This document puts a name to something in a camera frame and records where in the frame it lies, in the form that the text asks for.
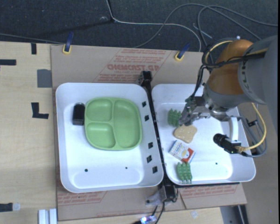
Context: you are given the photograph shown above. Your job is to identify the thin black rod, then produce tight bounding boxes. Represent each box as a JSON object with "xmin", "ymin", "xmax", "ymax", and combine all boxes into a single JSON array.
[{"xmin": 143, "ymin": 84, "xmax": 170, "ymax": 187}]

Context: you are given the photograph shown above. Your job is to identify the green grapes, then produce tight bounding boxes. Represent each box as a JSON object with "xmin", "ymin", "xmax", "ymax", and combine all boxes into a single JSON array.
[
  {"xmin": 167, "ymin": 108, "xmax": 182, "ymax": 128},
  {"xmin": 176, "ymin": 161, "xmax": 193, "ymax": 184}
]

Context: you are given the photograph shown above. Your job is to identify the brown cardboard board, red print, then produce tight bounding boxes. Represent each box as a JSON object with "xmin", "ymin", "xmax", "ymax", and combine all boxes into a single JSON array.
[{"xmin": 50, "ymin": 44, "xmax": 248, "ymax": 221}]

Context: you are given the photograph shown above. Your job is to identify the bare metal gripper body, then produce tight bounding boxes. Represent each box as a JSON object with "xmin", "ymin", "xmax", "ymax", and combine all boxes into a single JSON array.
[{"xmin": 185, "ymin": 96, "xmax": 232, "ymax": 122}]

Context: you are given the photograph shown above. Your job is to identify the small black can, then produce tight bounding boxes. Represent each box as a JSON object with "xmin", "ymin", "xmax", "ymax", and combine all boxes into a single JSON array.
[{"xmin": 72, "ymin": 102, "xmax": 86, "ymax": 126}]

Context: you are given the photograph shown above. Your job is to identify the white blue red carton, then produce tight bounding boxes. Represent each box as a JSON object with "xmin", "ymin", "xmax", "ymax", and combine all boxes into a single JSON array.
[{"xmin": 168, "ymin": 140, "xmax": 196, "ymax": 164}]

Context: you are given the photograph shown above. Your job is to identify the green divided plate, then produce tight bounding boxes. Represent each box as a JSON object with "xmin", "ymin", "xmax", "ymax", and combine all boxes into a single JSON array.
[{"xmin": 84, "ymin": 97, "xmax": 143, "ymax": 152}]

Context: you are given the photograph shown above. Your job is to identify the white plastic tray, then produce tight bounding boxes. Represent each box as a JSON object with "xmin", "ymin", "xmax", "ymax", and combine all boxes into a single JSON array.
[
  {"xmin": 55, "ymin": 82, "xmax": 164, "ymax": 193},
  {"xmin": 151, "ymin": 83, "xmax": 257, "ymax": 186}
]

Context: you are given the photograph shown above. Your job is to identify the black cylinder on white bracket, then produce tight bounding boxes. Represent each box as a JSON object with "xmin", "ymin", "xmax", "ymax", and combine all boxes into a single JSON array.
[{"xmin": 213, "ymin": 117, "xmax": 242, "ymax": 154}]

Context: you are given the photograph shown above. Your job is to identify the black block with wires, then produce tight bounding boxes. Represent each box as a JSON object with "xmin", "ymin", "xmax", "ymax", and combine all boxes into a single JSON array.
[
  {"xmin": 139, "ymin": 70, "xmax": 153, "ymax": 87},
  {"xmin": 161, "ymin": 184, "xmax": 178, "ymax": 202}
]

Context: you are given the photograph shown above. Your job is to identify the beige bread slice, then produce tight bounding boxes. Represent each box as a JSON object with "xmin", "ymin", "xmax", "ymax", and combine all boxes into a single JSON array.
[{"xmin": 173, "ymin": 124, "xmax": 198, "ymax": 144}]

